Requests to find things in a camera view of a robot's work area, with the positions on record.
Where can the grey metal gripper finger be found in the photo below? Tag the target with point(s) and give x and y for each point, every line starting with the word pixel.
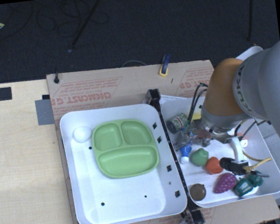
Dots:
pixel 181 145
pixel 186 136

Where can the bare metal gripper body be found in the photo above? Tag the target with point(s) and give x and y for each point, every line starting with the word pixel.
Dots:
pixel 218 134

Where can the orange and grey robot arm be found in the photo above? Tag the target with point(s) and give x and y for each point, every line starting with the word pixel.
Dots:
pixel 259 85

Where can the blue and white bottle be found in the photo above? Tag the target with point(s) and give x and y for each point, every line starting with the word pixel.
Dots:
pixel 185 151

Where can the thin black rod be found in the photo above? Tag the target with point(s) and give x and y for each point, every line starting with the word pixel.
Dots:
pixel 171 148

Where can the green patterned can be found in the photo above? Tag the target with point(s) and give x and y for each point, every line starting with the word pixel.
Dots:
pixel 177 123

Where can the light green toy pepper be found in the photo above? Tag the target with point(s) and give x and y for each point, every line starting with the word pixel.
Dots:
pixel 199 157

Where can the yellow packet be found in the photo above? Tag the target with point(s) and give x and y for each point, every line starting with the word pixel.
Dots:
pixel 197 116

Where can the orange toy pepper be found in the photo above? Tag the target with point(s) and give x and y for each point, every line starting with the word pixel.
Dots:
pixel 213 165

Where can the purple grapes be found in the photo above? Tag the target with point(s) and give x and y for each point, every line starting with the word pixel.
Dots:
pixel 224 182

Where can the brown round toy fruit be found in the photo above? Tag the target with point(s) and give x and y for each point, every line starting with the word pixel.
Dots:
pixel 197 192

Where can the green divided plate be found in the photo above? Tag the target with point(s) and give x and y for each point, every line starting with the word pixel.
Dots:
pixel 127 159

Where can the dark green bell pepper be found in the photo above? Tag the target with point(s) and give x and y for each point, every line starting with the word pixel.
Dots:
pixel 242 187

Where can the white plastic tray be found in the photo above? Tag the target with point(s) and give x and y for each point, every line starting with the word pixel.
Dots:
pixel 263 177
pixel 125 198

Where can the brown cardboard board red print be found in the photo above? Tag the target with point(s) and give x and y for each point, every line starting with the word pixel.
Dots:
pixel 126 85

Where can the black cylinder on white bracket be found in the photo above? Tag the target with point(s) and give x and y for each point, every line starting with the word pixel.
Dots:
pixel 232 164

